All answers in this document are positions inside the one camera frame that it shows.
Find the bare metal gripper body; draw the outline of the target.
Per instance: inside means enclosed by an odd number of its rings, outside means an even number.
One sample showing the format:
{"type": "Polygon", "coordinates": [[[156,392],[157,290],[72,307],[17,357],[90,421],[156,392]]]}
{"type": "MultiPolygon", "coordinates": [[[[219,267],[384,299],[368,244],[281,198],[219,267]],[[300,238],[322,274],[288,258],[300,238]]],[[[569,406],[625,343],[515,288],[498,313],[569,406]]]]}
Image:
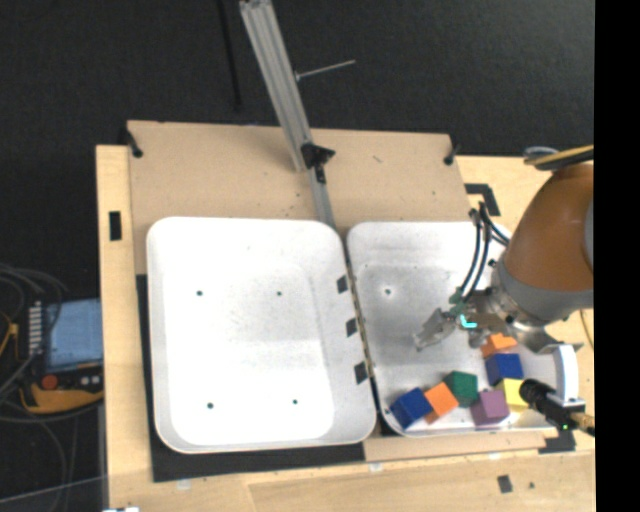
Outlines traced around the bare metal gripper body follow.
{"type": "Polygon", "coordinates": [[[464,303],[458,324],[467,332],[479,323],[501,322],[502,334],[514,338],[534,353],[550,353],[561,342],[546,330],[547,324],[529,315],[514,300],[496,288],[474,292],[464,303]]]}

